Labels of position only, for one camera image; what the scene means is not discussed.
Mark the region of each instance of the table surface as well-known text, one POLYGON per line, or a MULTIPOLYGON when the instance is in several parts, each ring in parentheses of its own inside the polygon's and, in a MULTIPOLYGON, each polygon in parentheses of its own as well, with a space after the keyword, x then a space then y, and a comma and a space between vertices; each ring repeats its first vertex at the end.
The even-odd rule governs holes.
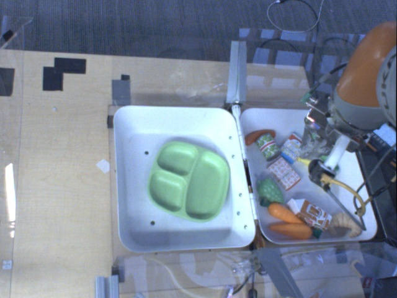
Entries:
MULTIPOLYGON (((109 172, 97 166, 101 160, 110 161, 107 116, 112 80, 130 75, 133 104, 158 104, 165 98, 170 105, 202 105, 210 98, 217 105, 225 95, 229 63, 2 52, 7 63, 1 60, 0 66, 16 68, 13 95, 0 97, 2 109, 7 109, 2 114, 8 114, 6 124, 20 125, 20 130, 11 132, 14 138, 7 138, 14 144, 9 151, 16 151, 13 158, 19 161, 14 167, 17 218, 13 240, 1 234, 0 242, 8 242, 8 246, 0 246, 0 257, 12 260, 12 268, 0 270, 0 296, 94 297, 96 276, 110 276, 114 263, 112 182, 109 172), (54 66, 55 57, 86 59, 86 74, 64 74, 63 91, 43 91, 43 67, 54 66)), ((260 85, 267 83, 270 98, 264 96, 264 103, 269 106, 284 102, 284 107, 294 107, 307 91, 304 71, 291 75, 284 68, 249 65, 248 75, 249 97, 260 100, 260 85), (281 71, 290 81, 285 88, 280 81, 269 81, 281 71)), ((5 210, 0 211, 4 225, 5 210)), ((349 289, 343 286, 345 290, 357 290, 349 278, 340 280, 341 284, 349 282, 349 289)), ((215 297, 222 288, 213 287, 215 297)), ((271 283, 258 290, 259 295, 267 290, 277 297, 271 283)), ((190 285, 188 291, 170 289, 147 295, 208 294, 200 286, 190 285)), ((246 291, 239 295, 236 297, 245 297, 246 291)))

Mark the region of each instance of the green plate compartment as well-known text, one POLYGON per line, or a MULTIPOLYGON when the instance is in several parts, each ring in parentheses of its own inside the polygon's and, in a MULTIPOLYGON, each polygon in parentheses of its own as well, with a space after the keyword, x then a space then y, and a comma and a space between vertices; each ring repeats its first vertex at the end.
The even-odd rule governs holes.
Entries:
POLYGON ((157 154, 149 176, 149 198, 170 214, 207 222, 222 209, 229 181, 228 163, 220 155, 173 141, 157 154))

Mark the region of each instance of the metal bracket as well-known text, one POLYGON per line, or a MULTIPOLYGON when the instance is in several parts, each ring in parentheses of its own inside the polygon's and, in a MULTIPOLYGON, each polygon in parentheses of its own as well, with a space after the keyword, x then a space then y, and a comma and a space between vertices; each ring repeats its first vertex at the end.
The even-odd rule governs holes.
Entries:
POLYGON ((240 104, 247 98, 247 44, 245 41, 232 41, 230 49, 230 67, 227 104, 240 104))
POLYGON ((95 298, 119 298, 118 275, 95 279, 95 298))

